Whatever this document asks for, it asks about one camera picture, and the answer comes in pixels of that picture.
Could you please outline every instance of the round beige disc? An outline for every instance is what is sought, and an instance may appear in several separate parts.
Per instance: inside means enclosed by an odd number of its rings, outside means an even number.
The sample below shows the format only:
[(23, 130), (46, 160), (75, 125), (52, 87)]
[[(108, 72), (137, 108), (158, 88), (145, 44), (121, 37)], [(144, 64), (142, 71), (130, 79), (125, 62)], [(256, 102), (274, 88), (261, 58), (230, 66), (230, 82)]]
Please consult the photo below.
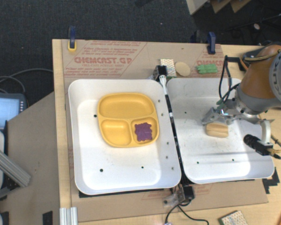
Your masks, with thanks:
[(191, 69), (185, 62), (176, 62), (175, 63), (176, 72), (181, 76), (188, 76), (191, 74)]

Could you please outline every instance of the screen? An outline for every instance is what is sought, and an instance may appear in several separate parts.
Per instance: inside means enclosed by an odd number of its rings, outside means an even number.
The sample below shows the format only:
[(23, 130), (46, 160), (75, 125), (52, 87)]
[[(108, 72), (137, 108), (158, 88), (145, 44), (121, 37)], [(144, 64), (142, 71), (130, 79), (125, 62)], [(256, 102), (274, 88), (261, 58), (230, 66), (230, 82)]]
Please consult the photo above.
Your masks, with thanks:
[(19, 114), (19, 99), (0, 97), (0, 129), (5, 126), (8, 121)]

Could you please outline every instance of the yellow clamp pad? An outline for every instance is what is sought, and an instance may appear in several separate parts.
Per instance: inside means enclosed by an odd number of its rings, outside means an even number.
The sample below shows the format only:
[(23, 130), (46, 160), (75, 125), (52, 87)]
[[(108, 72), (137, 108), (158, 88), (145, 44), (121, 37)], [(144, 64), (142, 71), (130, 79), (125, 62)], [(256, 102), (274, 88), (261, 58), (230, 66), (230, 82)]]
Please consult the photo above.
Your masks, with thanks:
[(70, 52), (75, 52), (76, 49), (77, 49), (77, 43), (75, 41), (75, 44), (74, 44), (74, 48), (70, 48), (70, 41), (68, 41), (67, 43), (67, 49), (70, 51)]

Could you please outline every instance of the yellow divided plate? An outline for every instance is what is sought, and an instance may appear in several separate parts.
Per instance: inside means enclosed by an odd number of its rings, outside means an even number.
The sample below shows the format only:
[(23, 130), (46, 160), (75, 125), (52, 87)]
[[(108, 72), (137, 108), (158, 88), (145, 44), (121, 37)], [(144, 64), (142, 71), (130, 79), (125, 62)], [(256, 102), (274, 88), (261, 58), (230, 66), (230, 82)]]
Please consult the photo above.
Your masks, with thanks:
[(112, 93), (97, 107), (103, 139), (113, 147), (138, 147), (153, 143), (159, 124), (152, 100), (141, 93)]

